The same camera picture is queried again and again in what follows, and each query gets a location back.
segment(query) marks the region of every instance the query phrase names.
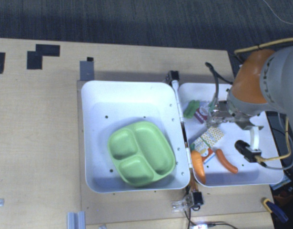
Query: wooden table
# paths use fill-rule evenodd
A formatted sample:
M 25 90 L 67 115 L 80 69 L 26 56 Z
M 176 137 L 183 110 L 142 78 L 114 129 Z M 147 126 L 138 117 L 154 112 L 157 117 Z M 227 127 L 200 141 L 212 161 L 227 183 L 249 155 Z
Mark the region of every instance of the wooden table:
M 43 56 L 42 70 L 27 70 L 27 51 L 36 44 L 60 45 L 60 56 Z M 170 201 L 183 191 L 121 193 L 114 195 L 116 204 L 105 198 L 111 194 L 81 193 L 79 65 L 93 57 L 98 80 L 162 81 L 169 70 L 179 70 L 181 83 L 213 82 L 204 62 L 231 79 L 227 52 L 13 39 L 0 39 L 0 52 L 6 53 L 0 74 L 0 229 L 66 228 L 67 212 L 85 210 L 88 198 L 101 208 L 86 211 L 86 222 L 93 223 L 88 229 L 103 223 L 108 229 L 187 227 L 183 214 L 170 211 Z M 272 200 L 269 186 L 199 187 L 205 204 L 193 221 L 273 228 L 261 205 L 264 197 Z M 136 202 L 131 216 L 122 210 L 129 201 Z M 94 221 L 98 212 L 101 219 Z

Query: wooden tabletop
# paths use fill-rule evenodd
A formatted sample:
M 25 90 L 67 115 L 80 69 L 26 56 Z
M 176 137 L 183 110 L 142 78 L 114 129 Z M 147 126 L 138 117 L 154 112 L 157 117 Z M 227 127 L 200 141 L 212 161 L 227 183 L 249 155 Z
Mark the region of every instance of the wooden tabletop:
M 42 70 L 28 70 L 27 51 L 35 52 L 36 44 L 59 45 L 60 55 L 43 56 Z M 101 221 L 92 219 L 98 211 L 86 212 L 86 222 L 94 224 L 88 229 L 103 223 L 108 229 L 187 227 L 182 213 L 170 211 L 170 201 L 182 196 L 181 190 L 118 194 L 117 208 L 105 196 L 81 193 L 80 61 L 94 58 L 98 80 L 161 82 L 168 71 L 178 70 L 181 83 L 212 83 L 205 62 L 232 79 L 227 52 L 14 39 L 0 39 L 0 52 L 5 53 L 0 74 L 0 198 L 5 200 L 0 229 L 66 228 L 67 213 L 84 210 L 82 200 L 88 198 L 103 210 Z M 192 214 L 193 221 L 273 229 L 271 216 L 261 204 L 262 198 L 272 200 L 268 185 L 199 187 L 205 204 Z M 128 212 L 121 207 L 130 200 L 136 208 L 135 218 L 128 221 Z M 140 200 L 147 204 L 143 209 L 139 209 Z

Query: sausage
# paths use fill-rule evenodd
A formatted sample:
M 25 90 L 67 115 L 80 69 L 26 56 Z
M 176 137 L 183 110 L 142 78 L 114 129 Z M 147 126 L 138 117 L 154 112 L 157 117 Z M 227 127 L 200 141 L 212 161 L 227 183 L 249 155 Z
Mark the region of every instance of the sausage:
M 236 174 L 238 172 L 238 168 L 234 165 L 230 164 L 230 162 L 226 159 L 221 149 L 216 150 L 216 155 L 220 163 L 229 171 Z
M 201 183 L 205 184 L 205 172 L 203 168 L 203 161 L 202 161 L 201 154 L 197 152 L 196 150 L 193 150 L 191 151 L 191 158 L 192 158 L 193 168 L 197 176 L 200 178 Z

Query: green sponge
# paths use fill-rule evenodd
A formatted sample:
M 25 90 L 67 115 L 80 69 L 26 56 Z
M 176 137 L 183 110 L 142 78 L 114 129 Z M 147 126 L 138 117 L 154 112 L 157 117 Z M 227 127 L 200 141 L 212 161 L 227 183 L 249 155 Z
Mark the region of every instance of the green sponge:
M 183 112 L 183 116 L 185 118 L 191 119 L 194 116 L 194 113 L 196 112 L 196 110 L 199 108 L 199 104 L 200 102 L 198 100 L 190 101 L 188 107 Z

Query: green divided tray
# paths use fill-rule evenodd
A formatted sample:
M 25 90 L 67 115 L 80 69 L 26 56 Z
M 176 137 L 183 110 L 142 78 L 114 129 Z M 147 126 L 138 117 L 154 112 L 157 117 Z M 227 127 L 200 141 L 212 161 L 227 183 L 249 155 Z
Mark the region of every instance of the green divided tray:
M 134 187 L 158 181 L 175 168 L 175 155 L 160 129 L 148 121 L 114 132 L 108 151 L 121 178 Z

